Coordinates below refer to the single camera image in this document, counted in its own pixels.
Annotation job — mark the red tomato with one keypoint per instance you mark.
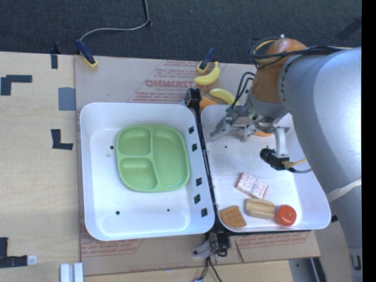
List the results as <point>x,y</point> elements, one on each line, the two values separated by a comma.
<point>286,215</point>

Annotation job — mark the yellow banana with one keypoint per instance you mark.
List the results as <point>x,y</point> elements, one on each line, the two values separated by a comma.
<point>222,95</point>
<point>209,77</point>

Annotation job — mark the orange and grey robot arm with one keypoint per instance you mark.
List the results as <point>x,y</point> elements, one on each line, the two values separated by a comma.
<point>320,104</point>

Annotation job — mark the green divided plate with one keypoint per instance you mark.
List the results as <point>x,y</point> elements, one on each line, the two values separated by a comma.
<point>164,157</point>

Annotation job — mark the brown waffle biscuit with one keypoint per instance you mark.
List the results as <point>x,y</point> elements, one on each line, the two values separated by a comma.
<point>232,216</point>

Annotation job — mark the brown cardboard board red print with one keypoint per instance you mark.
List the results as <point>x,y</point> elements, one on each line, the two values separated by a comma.
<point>117,78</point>

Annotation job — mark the pink and white packet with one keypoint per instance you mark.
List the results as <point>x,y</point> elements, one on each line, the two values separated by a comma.
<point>251,185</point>

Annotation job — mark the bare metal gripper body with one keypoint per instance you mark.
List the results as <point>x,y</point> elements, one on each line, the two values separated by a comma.
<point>241,119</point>

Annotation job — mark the thin black rod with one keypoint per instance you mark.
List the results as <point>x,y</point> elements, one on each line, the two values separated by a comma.
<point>205,157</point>

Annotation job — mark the white plastic tray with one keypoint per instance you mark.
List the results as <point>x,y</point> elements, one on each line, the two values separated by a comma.
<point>100,192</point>
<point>282,187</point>

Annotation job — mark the orange round toy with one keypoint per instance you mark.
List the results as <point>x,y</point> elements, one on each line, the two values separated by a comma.
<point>262,134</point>

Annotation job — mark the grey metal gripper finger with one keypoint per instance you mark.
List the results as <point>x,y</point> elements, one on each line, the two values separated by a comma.
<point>221,128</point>
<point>245,134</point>

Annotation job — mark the orange carrot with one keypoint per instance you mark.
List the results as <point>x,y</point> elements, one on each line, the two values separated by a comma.
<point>206,102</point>

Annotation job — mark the black cylinder on white bracket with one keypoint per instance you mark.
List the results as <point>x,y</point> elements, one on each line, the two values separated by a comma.
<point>274,158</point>

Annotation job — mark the tan hot dog bun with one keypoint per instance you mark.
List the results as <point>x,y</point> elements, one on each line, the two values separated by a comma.
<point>259,208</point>

